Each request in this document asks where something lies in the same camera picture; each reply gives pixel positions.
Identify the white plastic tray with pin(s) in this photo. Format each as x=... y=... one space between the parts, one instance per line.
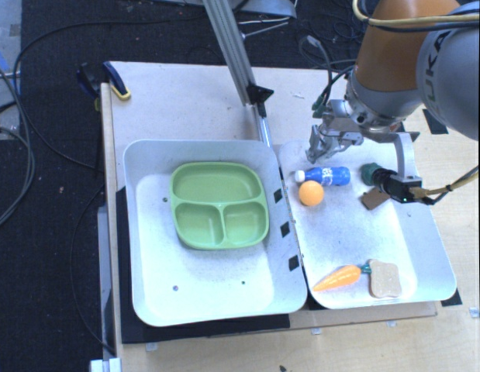
x=208 y=281
x=352 y=238

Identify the black cylinder on white bracket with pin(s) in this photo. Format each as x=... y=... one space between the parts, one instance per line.
x=394 y=186

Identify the green divided plate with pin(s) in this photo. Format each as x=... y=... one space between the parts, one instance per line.
x=218 y=192

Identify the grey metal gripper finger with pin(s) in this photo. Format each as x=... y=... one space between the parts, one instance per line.
x=315 y=147
x=333 y=147

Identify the orange carrot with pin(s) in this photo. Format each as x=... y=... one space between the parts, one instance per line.
x=338 y=278

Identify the pale flat board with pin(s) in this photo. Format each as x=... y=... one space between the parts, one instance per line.
x=177 y=103

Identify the dark green round object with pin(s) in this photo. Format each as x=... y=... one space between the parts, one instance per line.
x=368 y=173

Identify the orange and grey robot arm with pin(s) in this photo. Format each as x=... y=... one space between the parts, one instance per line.
x=394 y=52

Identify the thin black and white rod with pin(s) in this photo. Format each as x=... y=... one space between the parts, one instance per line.
x=265 y=132

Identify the blue bottle with white cap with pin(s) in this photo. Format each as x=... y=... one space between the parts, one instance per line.
x=329 y=176

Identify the orange ball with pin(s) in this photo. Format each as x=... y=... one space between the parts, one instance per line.
x=311 y=193

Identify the beige bread slice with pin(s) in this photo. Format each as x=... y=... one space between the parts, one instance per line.
x=385 y=279

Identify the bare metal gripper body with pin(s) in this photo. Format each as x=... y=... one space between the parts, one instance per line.
x=350 y=124

